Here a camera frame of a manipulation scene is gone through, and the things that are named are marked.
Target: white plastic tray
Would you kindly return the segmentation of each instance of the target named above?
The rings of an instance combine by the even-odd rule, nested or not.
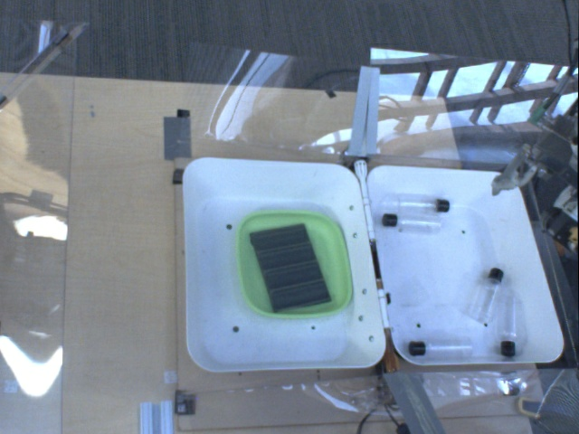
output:
[[[384,328],[359,185],[351,172],[339,165],[204,158],[186,168],[184,198],[187,347],[198,365],[239,372],[358,368],[381,359]],[[322,212],[340,225],[354,290],[344,310],[280,319],[259,315],[245,303],[235,230],[249,213],[267,209]]]
[[[563,351],[563,336],[519,190],[491,195],[491,172],[379,166],[368,187],[388,317],[396,350],[417,364],[546,363]],[[451,202],[437,233],[399,232],[382,226],[384,201],[397,194],[430,195]],[[472,300],[475,281],[503,269],[501,288],[523,304],[527,330],[515,357],[503,357],[496,323],[484,326],[460,310]],[[440,342],[467,336],[473,354],[436,360],[412,356],[410,341]]]

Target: wooden surface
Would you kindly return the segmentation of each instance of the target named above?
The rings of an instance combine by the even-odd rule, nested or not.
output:
[[[183,363],[184,347],[177,345],[182,334],[177,333],[181,317],[176,307],[181,297],[181,293],[177,296],[175,219],[179,192],[171,183],[174,163],[163,158],[163,117],[174,116],[177,109],[191,110],[196,156],[309,160],[314,155],[297,152],[297,145],[348,128],[355,99],[353,94],[338,93],[329,99],[319,91],[262,90],[249,106],[242,135],[235,138],[234,146],[205,135],[207,130],[218,133],[210,124],[222,93],[223,86],[204,84],[73,80],[62,392],[65,434],[136,433],[139,403],[173,399],[177,386],[165,383],[166,372],[179,368],[181,387],[191,381],[192,374],[183,374],[183,368],[191,367],[192,362]],[[218,110],[217,116],[227,113],[223,110]],[[287,148],[280,149],[278,144]],[[331,154],[322,158],[337,160]],[[66,179],[63,181],[58,194],[65,202]],[[282,375],[275,381],[264,380],[265,376],[251,381],[286,379]],[[219,391],[236,377],[204,373],[197,380],[199,386],[190,389],[214,391],[210,412],[216,420],[226,411],[245,413],[255,420],[269,409],[266,399],[248,412],[245,402],[228,399]],[[512,406],[500,411],[514,412]],[[299,412],[294,413],[295,423],[299,423]],[[350,423],[233,432],[356,431],[352,423],[361,416],[335,413],[334,422]],[[465,432],[465,426],[473,433],[499,433],[507,424],[512,426],[511,432],[530,432],[528,422],[519,417],[479,420],[476,409],[471,408],[469,416],[474,418],[454,418],[458,413],[459,409],[447,412],[452,417],[444,420],[449,433]],[[315,422],[310,414],[304,420]],[[206,418],[201,430],[207,430],[210,421]],[[394,432],[391,424],[387,432]],[[384,432],[384,426],[370,422],[367,432]]]

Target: green tray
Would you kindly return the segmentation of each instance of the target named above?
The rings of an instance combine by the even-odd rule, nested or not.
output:
[[[324,304],[295,307],[275,313],[271,308],[260,265],[250,242],[250,233],[297,223],[306,225],[331,300]],[[237,229],[235,249],[243,297],[259,314],[276,318],[328,316],[342,310],[352,298],[352,275],[344,236],[334,221],[319,212],[253,212],[242,220]]]

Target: black cap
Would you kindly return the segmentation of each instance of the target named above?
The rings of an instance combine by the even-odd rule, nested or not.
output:
[[[448,212],[451,209],[451,203],[446,199],[436,200],[436,212]]]
[[[426,354],[426,344],[424,341],[411,341],[408,344],[408,353],[412,356]]]
[[[500,352],[506,357],[514,357],[517,354],[517,347],[513,341],[501,341]]]
[[[385,213],[382,217],[384,227],[395,227],[398,225],[398,216],[395,213]]]
[[[498,283],[500,283],[503,280],[504,275],[505,274],[503,273],[503,270],[497,269],[496,267],[493,269],[490,269],[490,272],[489,272],[489,278],[494,279]]]

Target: gray carpet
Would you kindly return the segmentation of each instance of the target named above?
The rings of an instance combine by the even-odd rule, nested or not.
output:
[[[560,0],[0,0],[0,18],[88,22],[74,70],[126,79],[220,81],[223,50],[241,48],[303,61],[298,87],[355,69],[371,46],[547,63],[567,53]],[[0,70],[18,68],[13,51],[4,36]]]

